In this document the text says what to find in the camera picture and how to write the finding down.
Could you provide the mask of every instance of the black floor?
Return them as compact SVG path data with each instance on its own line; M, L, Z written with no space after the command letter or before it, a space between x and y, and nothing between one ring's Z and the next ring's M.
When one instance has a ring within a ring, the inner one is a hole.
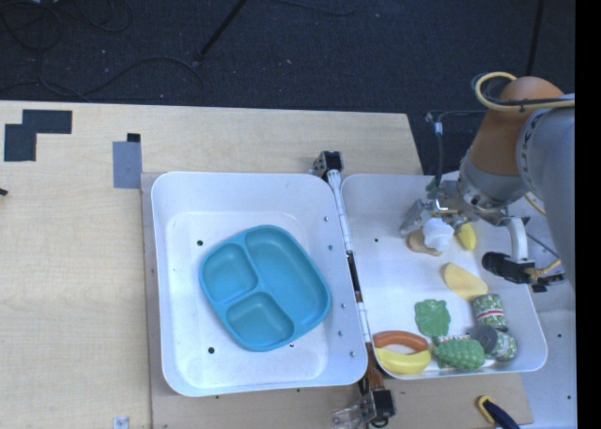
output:
M576 0L248 0L219 34L239 1L0 0L0 97L405 113L434 174L425 117L452 113L456 170L484 110L478 74L575 92Z

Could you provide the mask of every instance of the blue plate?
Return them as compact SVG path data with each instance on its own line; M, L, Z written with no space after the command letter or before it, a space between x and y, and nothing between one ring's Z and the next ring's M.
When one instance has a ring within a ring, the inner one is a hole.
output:
M232 336L253 351L291 343L328 314L331 292L299 242L284 229L259 225L212 248L200 285Z

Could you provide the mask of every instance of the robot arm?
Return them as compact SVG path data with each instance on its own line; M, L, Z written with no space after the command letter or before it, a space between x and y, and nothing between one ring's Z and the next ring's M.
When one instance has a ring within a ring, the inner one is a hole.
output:
M489 100L480 87L495 77L511 82L498 100ZM516 78L504 72L481 77L475 89L478 100L490 110L460 164L458 179L441 181L430 190L430 200L417 201L401 226L401 235L431 217L442 218L455 231L463 223L482 219L507 226L516 244L519 224L504 210L533 192L545 202L549 232L576 288L575 96L565 95L543 79ZM511 262L519 266L523 258L514 247Z

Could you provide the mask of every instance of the sausage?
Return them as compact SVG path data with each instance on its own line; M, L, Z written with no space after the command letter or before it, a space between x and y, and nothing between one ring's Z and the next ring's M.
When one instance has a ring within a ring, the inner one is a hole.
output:
M383 330L372 336L375 347L384 347L390 344L406 345L417 351L426 350L428 342L424 337L405 330Z

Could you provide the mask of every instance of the wooden table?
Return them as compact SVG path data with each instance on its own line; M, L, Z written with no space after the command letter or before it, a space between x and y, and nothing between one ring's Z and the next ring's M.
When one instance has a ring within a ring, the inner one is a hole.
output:
M41 130L34 160L5 161L5 128L25 127L29 111L70 113L70 132ZM151 390L161 371L148 351L142 191L116 187L114 143L139 135L144 173L305 173L338 150L346 175L417 175L404 115L0 101L0 123L0 427L105 429L124 415L140 429L329 428L330 411L358 397L354 385ZM391 429L490 427L482 394L532 422L518 374L386 381Z

